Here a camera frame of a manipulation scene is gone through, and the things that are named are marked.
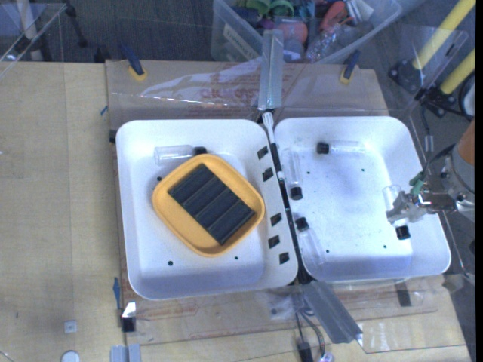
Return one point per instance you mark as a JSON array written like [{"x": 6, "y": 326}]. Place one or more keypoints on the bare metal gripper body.
[{"x": 439, "y": 196}]

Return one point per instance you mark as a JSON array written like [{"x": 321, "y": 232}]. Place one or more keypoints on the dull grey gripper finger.
[
  {"x": 394, "y": 215},
  {"x": 405, "y": 199}
]

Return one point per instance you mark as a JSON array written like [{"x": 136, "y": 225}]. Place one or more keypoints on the clear plastic bottle black cap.
[
  {"x": 345, "y": 147},
  {"x": 403, "y": 232},
  {"x": 171, "y": 154},
  {"x": 311, "y": 245},
  {"x": 293, "y": 172}
]

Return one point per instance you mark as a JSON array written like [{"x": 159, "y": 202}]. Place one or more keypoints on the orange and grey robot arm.
[{"x": 466, "y": 158}]

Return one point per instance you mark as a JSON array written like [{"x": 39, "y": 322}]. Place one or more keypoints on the white plastic tray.
[
  {"x": 351, "y": 209},
  {"x": 151, "y": 270}
]

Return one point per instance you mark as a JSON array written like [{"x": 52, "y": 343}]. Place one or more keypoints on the dark grey ribbed block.
[{"x": 211, "y": 204}]

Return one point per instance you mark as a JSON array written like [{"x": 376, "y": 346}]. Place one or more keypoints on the brown cardboard board red print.
[{"x": 226, "y": 85}]

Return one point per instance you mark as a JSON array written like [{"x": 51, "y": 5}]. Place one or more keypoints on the orange plate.
[{"x": 166, "y": 202}]

